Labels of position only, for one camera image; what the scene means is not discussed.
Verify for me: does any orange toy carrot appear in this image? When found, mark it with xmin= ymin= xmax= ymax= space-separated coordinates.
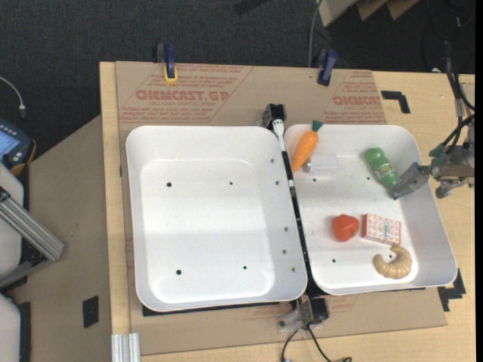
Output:
xmin=291 ymin=120 xmax=325 ymax=173

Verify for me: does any thin black and white rod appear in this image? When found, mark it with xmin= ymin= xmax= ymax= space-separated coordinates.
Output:
xmin=272 ymin=118 xmax=315 ymax=298

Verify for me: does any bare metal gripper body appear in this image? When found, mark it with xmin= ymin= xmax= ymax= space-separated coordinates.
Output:
xmin=429 ymin=145 xmax=475 ymax=183

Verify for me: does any beige toy croissant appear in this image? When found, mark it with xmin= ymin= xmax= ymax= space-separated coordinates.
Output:
xmin=373 ymin=244 xmax=414 ymax=280

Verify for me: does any black block with thin wires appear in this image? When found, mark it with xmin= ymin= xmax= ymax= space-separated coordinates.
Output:
xmin=263 ymin=103 xmax=287 ymax=130
xmin=309 ymin=296 xmax=330 ymax=323

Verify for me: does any white plastic tray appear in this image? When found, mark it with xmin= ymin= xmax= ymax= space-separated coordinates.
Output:
xmin=125 ymin=124 xmax=309 ymax=312
xmin=283 ymin=123 xmax=459 ymax=296

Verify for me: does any red and white carton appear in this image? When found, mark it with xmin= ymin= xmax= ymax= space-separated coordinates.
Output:
xmin=361 ymin=213 xmax=402 ymax=246

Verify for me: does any green plastic bottle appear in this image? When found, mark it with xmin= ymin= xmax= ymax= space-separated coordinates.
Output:
xmin=363 ymin=147 xmax=400 ymax=189

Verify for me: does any brown cardboard board red print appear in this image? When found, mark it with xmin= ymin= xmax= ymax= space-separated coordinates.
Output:
xmin=115 ymin=61 xmax=448 ymax=356

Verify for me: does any red toy pepper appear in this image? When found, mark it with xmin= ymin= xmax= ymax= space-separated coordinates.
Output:
xmin=331 ymin=213 xmax=361 ymax=243

